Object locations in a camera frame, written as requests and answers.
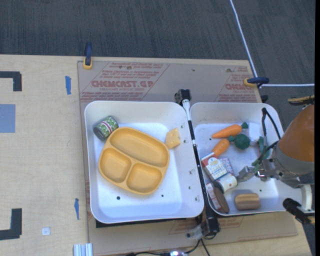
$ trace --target orange carrot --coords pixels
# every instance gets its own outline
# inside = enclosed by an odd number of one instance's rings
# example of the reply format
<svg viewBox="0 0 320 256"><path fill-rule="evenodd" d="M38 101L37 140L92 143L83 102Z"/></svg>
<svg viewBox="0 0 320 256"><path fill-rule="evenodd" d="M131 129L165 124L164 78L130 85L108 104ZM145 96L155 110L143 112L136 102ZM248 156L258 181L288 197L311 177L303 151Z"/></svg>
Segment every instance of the orange carrot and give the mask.
<svg viewBox="0 0 320 256"><path fill-rule="evenodd" d="M229 140L226 138L221 139L215 147L212 149L212 152L218 157L220 156L223 152L225 152L230 146Z"/></svg>
<svg viewBox="0 0 320 256"><path fill-rule="evenodd" d="M233 124L230 125L212 135L212 138L227 138L229 136L236 136L237 134L241 133L242 129L248 128L248 124L244 122L242 125Z"/></svg>

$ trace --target black cable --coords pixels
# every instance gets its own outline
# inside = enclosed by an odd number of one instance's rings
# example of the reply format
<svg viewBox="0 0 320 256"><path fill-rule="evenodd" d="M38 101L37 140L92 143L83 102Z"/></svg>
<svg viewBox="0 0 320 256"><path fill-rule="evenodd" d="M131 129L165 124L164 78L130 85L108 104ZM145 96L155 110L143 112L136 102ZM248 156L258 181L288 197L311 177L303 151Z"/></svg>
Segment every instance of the black cable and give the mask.
<svg viewBox="0 0 320 256"><path fill-rule="evenodd" d="M212 240L212 239L214 239L214 238L216 237L216 235L217 235L217 234L214 234L214 235L206 235L206 236L203 237L203 239L205 239L205 240Z"/></svg>
<svg viewBox="0 0 320 256"><path fill-rule="evenodd" d="M266 110L266 114L268 115L269 119L271 120L272 124L273 124L273 127L275 129L275 132L276 132L276 135L278 136L279 140L281 139L281 136L280 136L280 133L278 131L278 127L275 123L275 121L273 120L273 118L271 117L271 115L269 114L269 112Z"/></svg>
<svg viewBox="0 0 320 256"><path fill-rule="evenodd" d="M195 217L195 221L196 223L199 225L202 223L202 219L203 219L203 213L201 212L200 215L198 215L197 217Z"/></svg>
<svg viewBox="0 0 320 256"><path fill-rule="evenodd" d="M153 252L150 252L150 251L142 251L142 252L137 252L137 253L131 253L131 254L128 254L127 256L136 256L136 255L139 255L139 254L151 254L151 255L162 256L162 254L153 253Z"/></svg>
<svg viewBox="0 0 320 256"><path fill-rule="evenodd" d="M279 140L277 140L276 142L272 143L270 146L268 146L268 147L265 149L264 153L261 154L261 155L259 156L259 158L258 158L258 164L261 164L261 162L262 162L262 160L263 160L263 158L264 158L264 155L268 152L268 150L272 149L278 142L279 142Z"/></svg>
<svg viewBox="0 0 320 256"><path fill-rule="evenodd" d="M197 249L199 243L200 243L200 240L198 240L198 242L196 243L195 247L193 247L191 250L185 251L184 254L192 253L195 249Z"/></svg>
<svg viewBox="0 0 320 256"><path fill-rule="evenodd" d="M202 245L203 245L203 248L205 249L206 254L207 254L208 256L210 256L210 253L208 252L207 247L205 246L204 241L202 240L202 238L201 238L200 240L201 240L201 243L202 243Z"/></svg>
<svg viewBox="0 0 320 256"><path fill-rule="evenodd" d="M263 136L267 136L267 129L266 129L266 124L265 124L266 115L267 115L267 109L264 107L264 108L262 108L262 119L261 119Z"/></svg>

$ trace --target cord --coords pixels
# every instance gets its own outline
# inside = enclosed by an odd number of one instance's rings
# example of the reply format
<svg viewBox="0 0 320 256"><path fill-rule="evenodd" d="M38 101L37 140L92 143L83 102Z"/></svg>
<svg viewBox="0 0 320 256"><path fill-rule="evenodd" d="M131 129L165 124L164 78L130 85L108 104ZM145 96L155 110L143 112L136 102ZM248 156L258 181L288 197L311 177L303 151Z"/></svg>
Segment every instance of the cord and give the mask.
<svg viewBox="0 0 320 256"><path fill-rule="evenodd" d="M279 142L279 140L277 140L276 142L272 143L270 146L268 146L268 147L265 149L264 153L259 156L259 158L258 158L258 164L259 164L259 165L262 163L262 160L263 160L263 158L264 158L264 155L268 152L268 150L272 149L278 142Z"/></svg>
<svg viewBox="0 0 320 256"><path fill-rule="evenodd" d="M314 83L297 83L297 84L262 84L262 87L314 87Z"/></svg>
<svg viewBox="0 0 320 256"><path fill-rule="evenodd" d="M234 16L235 16L235 20L236 20L236 23L238 25L238 28L239 28L239 31L240 31L240 34L241 34L241 38L242 38L242 41L243 41L243 44L244 44L244 47L245 47L245 50L246 50L246 54L247 54L249 62L251 64L251 69L252 69L253 75L256 78L258 75L257 75L254 63L253 63L252 58L251 58L251 55L250 55L250 52L249 52L249 48L247 46L247 42L246 42L244 33L243 33L241 25L240 25L240 21L239 21L239 18L238 18L237 10L236 10L232 0L230 0L230 4L231 4L232 10L233 10L233 13L234 13Z"/></svg>
<svg viewBox="0 0 320 256"><path fill-rule="evenodd" d="M190 249L188 251L185 251L184 254L192 253L195 249L197 249L197 247L198 247L198 245L199 245L201 240L202 239L198 240L198 242L196 243L195 247L193 247L192 249ZM154 253L154 252L150 252L150 251L142 251L142 252L137 252L137 253L131 252L131 253L127 254L126 256L136 256L136 255L139 255L139 254L151 254L151 255L158 255L158 256L171 256L170 252Z"/></svg>
<svg viewBox="0 0 320 256"><path fill-rule="evenodd" d="M276 135L278 136L278 138L279 138L279 140L280 140L280 139L281 139L281 136L280 136L278 127L277 127L274 119L271 117L271 115L269 114L269 112L268 112L267 110L265 110L265 111L266 111L266 114L267 114L267 116L269 117L270 121L271 121L272 124L273 124L273 127L274 127L274 129L275 129Z"/></svg>
<svg viewBox="0 0 320 256"><path fill-rule="evenodd" d="M214 238L216 237L216 235L217 235L217 234L206 235L206 236L203 237L203 239L205 239L205 240L212 240L212 239L214 239Z"/></svg>
<svg viewBox="0 0 320 256"><path fill-rule="evenodd" d="M202 238L201 238L200 240L201 240L201 243L202 243L202 245L203 245L203 248L205 249L206 254L207 254L208 256L210 256L210 253L208 252L207 247L205 246L204 241L202 240Z"/></svg>

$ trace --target yellow divided plate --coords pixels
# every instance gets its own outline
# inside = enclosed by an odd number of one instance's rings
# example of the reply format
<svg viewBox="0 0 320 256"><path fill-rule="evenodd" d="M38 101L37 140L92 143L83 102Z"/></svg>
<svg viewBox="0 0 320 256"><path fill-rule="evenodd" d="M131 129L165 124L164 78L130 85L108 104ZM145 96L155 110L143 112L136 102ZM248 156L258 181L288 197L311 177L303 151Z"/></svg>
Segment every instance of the yellow divided plate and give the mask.
<svg viewBox="0 0 320 256"><path fill-rule="evenodd" d="M160 140L131 127L114 130L101 151L98 168L109 182L148 195L161 184L170 153Z"/></svg>

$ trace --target clamp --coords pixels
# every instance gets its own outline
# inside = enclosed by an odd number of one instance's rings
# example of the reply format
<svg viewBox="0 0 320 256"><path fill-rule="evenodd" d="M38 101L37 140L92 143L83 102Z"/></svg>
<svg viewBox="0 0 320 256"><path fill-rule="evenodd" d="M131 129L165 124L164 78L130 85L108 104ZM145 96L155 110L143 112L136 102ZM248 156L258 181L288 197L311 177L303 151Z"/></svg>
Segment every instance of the clamp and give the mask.
<svg viewBox="0 0 320 256"><path fill-rule="evenodd" d="M257 86L257 88L259 88L263 84L267 84L267 83L269 83L269 78L267 78L267 77L254 77L254 78L246 77L243 80L243 84L245 86L249 86L249 87Z"/></svg>
<svg viewBox="0 0 320 256"><path fill-rule="evenodd" d="M302 224L316 225L316 216L314 212L309 212L302 208L301 204L297 201L287 198L282 203L283 207L295 216L295 219Z"/></svg>
<svg viewBox="0 0 320 256"><path fill-rule="evenodd" d="M92 68L92 43L87 42L85 44L85 50L84 50L84 59L83 59L83 68L85 70L90 70Z"/></svg>
<svg viewBox="0 0 320 256"><path fill-rule="evenodd" d="M305 97L291 97L288 99L289 104L300 106L300 105L308 105L315 103L315 95L305 96Z"/></svg>
<svg viewBox="0 0 320 256"><path fill-rule="evenodd" d="M180 89L174 95L175 103L178 103L179 105L183 106L183 103L182 103L183 100L191 101L191 93L189 89Z"/></svg>

